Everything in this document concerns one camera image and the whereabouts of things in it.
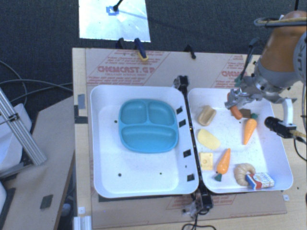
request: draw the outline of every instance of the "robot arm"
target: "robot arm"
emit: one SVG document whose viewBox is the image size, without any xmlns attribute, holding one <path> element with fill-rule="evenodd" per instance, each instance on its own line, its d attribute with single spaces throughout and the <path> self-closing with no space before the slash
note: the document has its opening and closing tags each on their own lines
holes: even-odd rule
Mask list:
<svg viewBox="0 0 307 230">
<path fill-rule="evenodd" d="M 303 11 L 293 11 L 280 20 L 283 26 L 273 30 L 255 64 L 254 73 L 251 76 L 239 76 L 238 88 L 230 91 L 225 102 L 227 109 L 233 106 L 241 109 L 246 103 L 265 98 L 274 104 L 283 104 L 284 120 L 279 120 L 279 123 L 289 129 L 295 128 L 292 124 L 292 102 L 296 99 L 282 98 L 279 94 L 297 81 L 306 85 L 307 35 L 305 25 L 285 26 L 284 21 L 306 18 L 306 15 Z"/>
</svg>

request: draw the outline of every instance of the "yellow cheese slice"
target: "yellow cheese slice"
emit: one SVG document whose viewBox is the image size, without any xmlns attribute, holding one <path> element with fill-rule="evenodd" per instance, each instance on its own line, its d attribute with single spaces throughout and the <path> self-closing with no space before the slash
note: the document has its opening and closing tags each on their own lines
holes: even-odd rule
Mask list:
<svg viewBox="0 0 307 230">
<path fill-rule="evenodd" d="M 221 142 L 218 140 L 218 138 L 216 138 L 213 134 L 205 129 L 199 130 L 197 140 L 200 144 L 211 150 L 216 150 L 221 145 Z"/>
<path fill-rule="evenodd" d="M 211 171 L 213 170 L 213 153 L 212 152 L 200 152 L 201 170 Z"/>
</svg>

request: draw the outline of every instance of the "toothpaste box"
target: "toothpaste box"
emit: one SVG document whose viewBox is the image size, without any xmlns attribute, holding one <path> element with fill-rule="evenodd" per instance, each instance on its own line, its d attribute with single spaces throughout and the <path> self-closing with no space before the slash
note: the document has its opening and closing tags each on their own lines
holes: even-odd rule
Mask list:
<svg viewBox="0 0 307 230">
<path fill-rule="evenodd" d="M 274 186 L 274 180 L 265 172 L 247 174 L 246 180 L 253 189 Z"/>
</svg>

